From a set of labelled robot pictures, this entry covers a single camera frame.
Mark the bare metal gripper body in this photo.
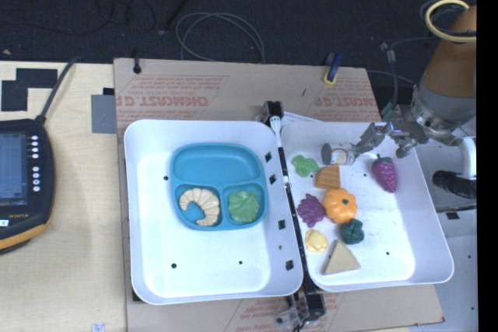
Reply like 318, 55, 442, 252
388, 96, 468, 148

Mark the black block with thin wires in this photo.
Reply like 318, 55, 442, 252
302, 290, 326, 322
261, 100, 283, 124

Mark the brown cardboard board, red print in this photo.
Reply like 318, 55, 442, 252
112, 57, 446, 332

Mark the yellow toy shell shape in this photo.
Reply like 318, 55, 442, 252
304, 229, 329, 254

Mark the cream toy croissant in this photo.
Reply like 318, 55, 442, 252
178, 187, 222, 227

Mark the light green toy lettuce leaf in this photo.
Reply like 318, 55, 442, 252
227, 190, 261, 224

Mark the small white can, grey lid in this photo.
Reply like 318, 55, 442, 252
321, 142, 357, 166

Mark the dark green toy broccoli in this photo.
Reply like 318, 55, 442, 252
339, 218, 366, 246

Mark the blue divided plate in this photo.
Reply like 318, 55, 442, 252
170, 142, 270, 232

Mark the thin black and white rod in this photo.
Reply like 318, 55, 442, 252
269, 115, 313, 296

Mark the black cylinder on white bracket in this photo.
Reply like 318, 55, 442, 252
432, 135, 478, 201

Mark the light green toy vegetable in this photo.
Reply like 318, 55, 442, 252
291, 154, 321, 179

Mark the tan toy cheese wedge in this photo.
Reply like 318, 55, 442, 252
321, 239, 362, 276

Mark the orange toy waffle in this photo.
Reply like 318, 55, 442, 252
314, 165, 342, 190

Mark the orange toy pumpkin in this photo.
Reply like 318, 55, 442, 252
321, 187, 359, 225

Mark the white plastic tray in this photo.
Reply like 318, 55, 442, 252
123, 118, 304, 306
279, 116, 455, 293

